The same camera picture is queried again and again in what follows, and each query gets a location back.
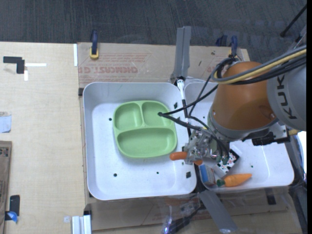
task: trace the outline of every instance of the carrot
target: carrot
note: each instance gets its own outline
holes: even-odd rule
[[[169,158],[171,160],[178,160],[178,159],[186,159],[187,157],[187,152],[175,152],[170,154]],[[194,161],[194,164],[197,166],[200,166],[203,163],[202,160],[196,160]]]
[[[245,182],[251,176],[252,176],[252,174],[233,174],[233,175],[228,175],[224,179],[218,179],[216,181],[216,184],[218,186],[225,185],[226,187],[237,186],[237,185],[240,185],[241,183]]]

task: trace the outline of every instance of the wooden table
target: wooden table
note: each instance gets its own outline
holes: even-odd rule
[[[86,205],[73,44],[0,42],[0,52],[47,64],[29,67],[24,81],[15,64],[0,62],[0,111],[12,114],[11,132],[0,134],[0,140],[13,142],[8,197],[20,195],[19,220],[6,221],[5,233],[69,234],[68,217],[82,215]],[[233,220],[243,233],[300,233],[293,202],[284,199],[288,210],[236,215]],[[96,233],[156,234],[160,226]],[[179,233],[220,232],[212,219],[205,219],[192,221]]]

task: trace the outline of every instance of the white tray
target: white tray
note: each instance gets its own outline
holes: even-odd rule
[[[189,104],[196,100],[204,83],[194,82],[185,86],[185,99]],[[203,95],[211,90],[216,83],[208,83]],[[215,92],[200,101],[194,108],[192,116],[207,123],[208,111],[213,103]],[[196,121],[190,120],[191,124],[199,125]],[[251,140],[235,141],[230,143],[238,155],[239,160],[233,166],[230,173],[251,173],[253,176],[240,186],[236,187],[214,187],[210,190],[216,192],[233,192],[237,190],[250,190],[265,187],[287,186],[294,179],[293,167],[291,165],[287,149],[284,144],[272,143],[266,146],[254,146]],[[215,161],[204,158],[204,164],[210,167]]]
[[[191,193],[196,186],[193,165],[171,161],[169,155],[128,158],[118,150],[110,119],[121,103],[134,100],[156,100],[169,110],[174,109],[175,103],[182,106],[178,88],[170,83],[95,82],[83,91],[89,192],[100,200]],[[183,118],[183,112],[174,117]],[[185,145],[188,134],[186,128],[175,127],[177,152]]]

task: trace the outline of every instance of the metal bracket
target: metal bracket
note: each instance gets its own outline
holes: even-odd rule
[[[72,234],[91,234],[91,215],[72,217]]]
[[[199,194],[199,198],[207,208],[221,233],[228,234],[238,229],[215,192],[208,190],[203,191]]]
[[[178,78],[185,80],[190,67],[191,27],[178,28],[175,44],[175,67],[170,80],[174,84]]]

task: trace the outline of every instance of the yellow cable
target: yellow cable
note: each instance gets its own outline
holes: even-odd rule
[[[297,129],[291,129],[288,131],[288,134],[289,135],[297,135],[298,133],[300,133],[301,131],[300,130],[297,130]]]
[[[268,70],[270,68],[273,68],[273,67],[275,67],[275,66],[277,66],[277,65],[279,65],[281,63],[284,63],[284,62],[289,61],[291,59],[294,59],[294,58],[296,58],[298,56],[301,56],[301,55],[305,54],[306,52],[307,52],[307,49],[303,49],[303,50],[301,50],[301,51],[299,51],[297,53],[294,53],[292,55],[284,57],[284,58],[282,58],[280,60],[277,60],[277,61],[275,61],[275,62],[273,62],[273,63],[271,63],[271,64],[269,64],[267,66],[264,66],[264,67],[262,67],[260,69],[257,69],[255,71],[250,72],[248,74],[245,74],[243,76],[239,76],[239,77],[233,78],[231,80],[226,80],[226,81],[217,81],[217,83],[219,83],[219,84],[230,84],[230,83],[234,83],[234,82],[237,82],[237,81],[241,81],[241,80],[250,78],[252,76],[255,76],[255,75],[258,75],[258,74],[262,73],[263,71],[266,71],[266,70]],[[214,73],[214,78],[218,78],[216,72]]]

